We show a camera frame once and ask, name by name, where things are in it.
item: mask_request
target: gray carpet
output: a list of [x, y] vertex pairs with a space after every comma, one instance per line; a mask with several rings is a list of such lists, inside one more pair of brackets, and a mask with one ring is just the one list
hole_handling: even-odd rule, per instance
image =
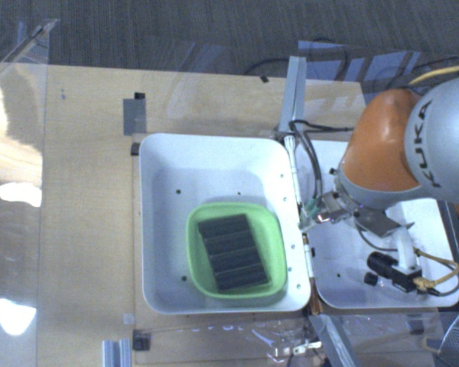
[[0, 0], [0, 59], [24, 17], [60, 19], [64, 65], [241, 73], [316, 37], [459, 55], [459, 0]]

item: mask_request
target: yellow cable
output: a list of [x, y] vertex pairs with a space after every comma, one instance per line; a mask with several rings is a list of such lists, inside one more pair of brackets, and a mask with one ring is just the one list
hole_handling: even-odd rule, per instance
[[445, 281], [449, 280], [450, 278], [454, 277], [456, 274], [459, 274], [459, 264], [455, 261], [446, 260], [445, 258], [435, 257], [434, 255], [429, 255], [422, 250], [415, 248], [415, 253], [418, 255], [422, 255], [425, 258], [431, 259], [436, 262], [440, 262], [441, 264], [451, 265], [454, 266], [454, 270], [451, 273], [438, 278], [437, 280], [428, 280], [427, 278], [414, 278], [413, 283], [417, 286], [419, 290], [425, 291], [427, 288], [433, 288], [440, 283], [444, 283]]
[[423, 75], [417, 77], [416, 79], [413, 79], [410, 82], [410, 85], [416, 84], [418, 82], [421, 82], [425, 79], [429, 79], [431, 77], [446, 75], [447, 73], [454, 73], [454, 72], [459, 72], [459, 65], [455, 67], [441, 68], [440, 70], [432, 70], [431, 72], [424, 73]]

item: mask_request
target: green plastic basket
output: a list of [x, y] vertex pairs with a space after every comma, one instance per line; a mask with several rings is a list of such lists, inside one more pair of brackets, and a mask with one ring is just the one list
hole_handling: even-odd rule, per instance
[[[248, 219], [269, 282], [219, 292], [197, 224], [204, 220], [242, 213]], [[192, 280], [197, 289], [208, 297], [234, 300], [267, 297], [284, 287], [287, 280], [287, 265], [281, 228], [277, 218], [263, 206], [252, 203], [210, 203], [198, 206], [187, 219], [186, 237]]]

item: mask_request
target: green bowl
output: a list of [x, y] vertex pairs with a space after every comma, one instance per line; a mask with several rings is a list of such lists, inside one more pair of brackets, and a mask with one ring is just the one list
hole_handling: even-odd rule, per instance
[[[197, 224], [204, 220], [242, 213], [248, 219], [269, 282], [219, 292]], [[208, 297], [234, 300], [267, 297], [284, 287], [287, 265], [281, 228], [277, 218], [265, 207], [251, 203], [211, 203], [198, 206], [187, 218], [186, 237], [192, 281], [197, 289]]]

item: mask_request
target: orange tube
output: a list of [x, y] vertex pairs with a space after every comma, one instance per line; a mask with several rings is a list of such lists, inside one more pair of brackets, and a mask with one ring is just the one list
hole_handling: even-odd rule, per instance
[[407, 89], [376, 96], [353, 130], [342, 159], [345, 176], [354, 184], [382, 192], [399, 192], [419, 185], [405, 156], [405, 127], [420, 99]]

